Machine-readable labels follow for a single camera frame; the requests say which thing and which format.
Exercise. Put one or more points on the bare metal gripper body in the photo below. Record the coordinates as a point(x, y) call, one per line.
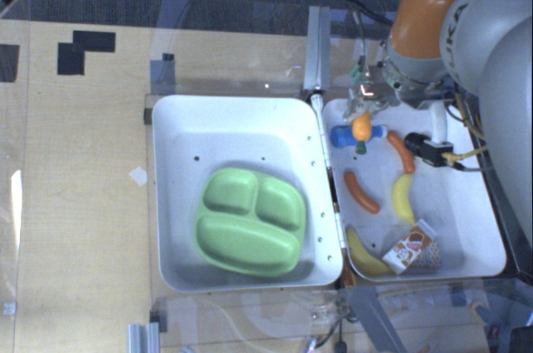
point(381, 83)

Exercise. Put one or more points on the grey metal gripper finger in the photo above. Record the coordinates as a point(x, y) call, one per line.
point(354, 105)
point(377, 105)

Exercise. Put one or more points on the orange carrot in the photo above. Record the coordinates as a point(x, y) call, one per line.
point(361, 127)

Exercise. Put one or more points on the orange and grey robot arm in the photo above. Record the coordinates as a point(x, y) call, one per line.
point(491, 51)

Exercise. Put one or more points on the blue toy dumbbell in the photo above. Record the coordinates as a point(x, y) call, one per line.
point(341, 136)

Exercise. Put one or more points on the red sausage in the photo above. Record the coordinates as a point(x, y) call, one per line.
point(401, 151)
point(361, 193)

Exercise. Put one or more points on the thin black and white rod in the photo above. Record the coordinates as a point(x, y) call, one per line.
point(329, 164)

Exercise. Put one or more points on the yellow banana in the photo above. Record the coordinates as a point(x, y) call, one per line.
point(403, 197)
point(364, 257)

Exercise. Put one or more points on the white plastic tray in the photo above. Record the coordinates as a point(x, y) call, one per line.
point(233, 126)
point(454, 218)

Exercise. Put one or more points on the brown and white carton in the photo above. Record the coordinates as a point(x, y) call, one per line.
point(410, 249)

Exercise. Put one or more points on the green divided plate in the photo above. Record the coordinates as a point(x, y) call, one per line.
point(250, 226)

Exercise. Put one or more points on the black cylinder on white bracket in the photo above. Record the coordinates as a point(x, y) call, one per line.
point(424, 149)

